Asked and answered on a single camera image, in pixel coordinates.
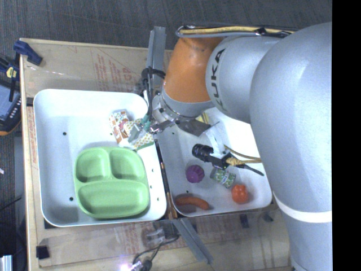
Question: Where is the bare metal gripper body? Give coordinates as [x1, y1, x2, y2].
[140, 104, 178, 134]

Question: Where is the white carton with yellow print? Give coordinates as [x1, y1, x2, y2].
[131, 118, 156, 151]

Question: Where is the orange and white carton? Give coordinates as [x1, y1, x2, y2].
[109, 110, 133, 148]

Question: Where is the green divided plate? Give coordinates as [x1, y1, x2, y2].
[73, 146, 151, 220]

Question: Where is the purple ribbed round toy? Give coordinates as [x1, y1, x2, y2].
[185, 164, 205, 184]

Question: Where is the white plastic tray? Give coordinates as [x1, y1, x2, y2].
[154, 106, 274, 218]
[33, 88, 168, 228]

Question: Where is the green and white small can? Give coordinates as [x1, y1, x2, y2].
[209, 166, 237, 189]

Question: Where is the red sausage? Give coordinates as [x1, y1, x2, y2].
[175, 196, 210, 211]

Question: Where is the brown cardboard board red print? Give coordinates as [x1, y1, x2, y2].
[19, 37, 293, 271]

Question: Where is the orange round toy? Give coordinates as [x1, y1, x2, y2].
[231, 183, 249, 204]

